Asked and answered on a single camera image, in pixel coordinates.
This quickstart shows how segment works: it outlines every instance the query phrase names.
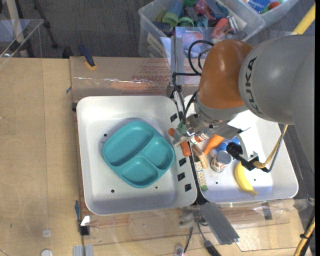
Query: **yellow tube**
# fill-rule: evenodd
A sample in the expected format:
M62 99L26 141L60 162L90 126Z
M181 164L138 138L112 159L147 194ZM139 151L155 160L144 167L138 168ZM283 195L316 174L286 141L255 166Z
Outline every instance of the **yellow tube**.
M292 34L302 35L315 19L316 19L316 3L312 5L310 10L306 13L306 15L298 24L298 26L296 26L296 28L293 30Z

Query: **teal plate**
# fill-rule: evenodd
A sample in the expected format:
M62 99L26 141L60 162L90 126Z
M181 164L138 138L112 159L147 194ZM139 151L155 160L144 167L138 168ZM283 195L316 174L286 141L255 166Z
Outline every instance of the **teal plate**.
M146 188L171 167L175 151L152 126L143 121L132 121L105 142L102 156L126 183L135 188Z

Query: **red ball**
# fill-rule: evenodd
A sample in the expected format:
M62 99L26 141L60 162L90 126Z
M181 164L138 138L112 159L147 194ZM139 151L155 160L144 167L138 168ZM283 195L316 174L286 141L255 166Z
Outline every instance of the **red ball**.
M269 4L270 10L275 8L275 7L277 7L277 6L279 6L279 5L280 5L280 3L278 1L271 2Z

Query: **orange carrot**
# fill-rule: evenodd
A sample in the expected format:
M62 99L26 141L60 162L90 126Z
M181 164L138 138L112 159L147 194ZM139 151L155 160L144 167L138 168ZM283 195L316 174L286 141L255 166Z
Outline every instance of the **orange carrot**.
M208 155L211 150L217 147L222 141L224 137L214 134L211 138L209 138L208 143L205 145L204 148L204 155Z
M168 134L171 136L171 137L175 137L175 129L174 128L170 128L168 130ZM186 142L186 141L183 141L181 144L180 144L180 147L181 147L181 150L182 150L182 154L185 156L185 157L189 157L191 156L191 150L190 150L190 147L189 147L189 144Z

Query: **cable connector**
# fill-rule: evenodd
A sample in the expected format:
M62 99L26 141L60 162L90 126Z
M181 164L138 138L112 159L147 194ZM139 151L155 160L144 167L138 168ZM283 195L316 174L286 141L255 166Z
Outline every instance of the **cable connector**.
M208 251L208 253L210 253L210 255L221 256L220 253L217 251L217 249L214 247L214 245L209 240L206 240L204 242L204 246L205 246L206 250Z

